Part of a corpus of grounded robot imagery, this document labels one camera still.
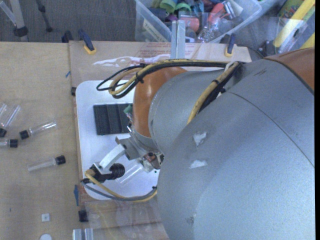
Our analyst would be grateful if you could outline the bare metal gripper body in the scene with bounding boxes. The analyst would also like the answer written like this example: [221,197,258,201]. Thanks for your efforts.
[115,136,165,173]

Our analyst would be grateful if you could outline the clear plastic bottle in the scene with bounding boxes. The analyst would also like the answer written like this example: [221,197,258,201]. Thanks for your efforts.
[19,120,58,141]
[119,164,145,184]
[26,155,67,173]
[0,104,22,138]
[0,138,19,149]

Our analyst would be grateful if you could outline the black ribbed block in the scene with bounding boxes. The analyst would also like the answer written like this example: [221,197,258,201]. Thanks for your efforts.
[93,103,133,136]

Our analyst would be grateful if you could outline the white plastic tray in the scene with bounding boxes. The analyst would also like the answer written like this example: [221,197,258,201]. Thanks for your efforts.
[74,79,161,201]

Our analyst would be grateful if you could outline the clear plastic storage bin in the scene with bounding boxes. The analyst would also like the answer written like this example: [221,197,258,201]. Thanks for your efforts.
[133,0,263,44]

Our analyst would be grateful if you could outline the black cylinder on white bracket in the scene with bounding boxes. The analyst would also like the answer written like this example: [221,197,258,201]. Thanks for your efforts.
[88,143,126,184]

